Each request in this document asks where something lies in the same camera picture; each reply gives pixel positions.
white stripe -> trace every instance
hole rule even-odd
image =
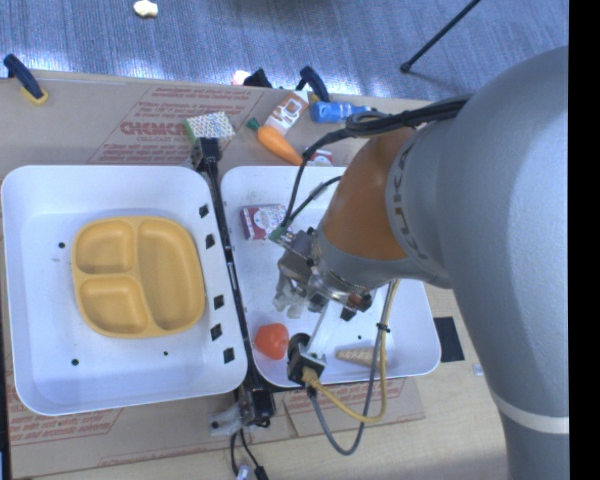
[[[544,416],[542,414],[534,414],[532,412],[523,411],[517,407],[514,407],[508,402],[505,402],[502,398],[496,395],[493,391],[491,392],[493,401],[498,406],[498,409],[512,419],[519,425],[535,430],[536,432],[543,432],[545,434],[568,434],[569,433],[569,416],[565,417],[554,417]]]

yellow plate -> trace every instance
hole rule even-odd
[[[78,307],[97,332],[145,338],[184,331],[204,312],[191,235],[162,217],[115,217],[78,231],[72,250]]]

small box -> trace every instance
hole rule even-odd
[[[240,221],[247,240],[265,240],[283,221],[287,209],[283,204],[244,206]]]

tomato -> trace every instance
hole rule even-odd
[[[256,348],[271,359],[282,359],[289,345],[289,331],[283,324],[263,325],[256,333]]]

toy carrot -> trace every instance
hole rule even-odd
[[[302,163],[302,157],[273,126],[260,126],[255,118],[250,119],[247,126],[256,131],[258,141],[269,151],[290,164],[300,165]]]

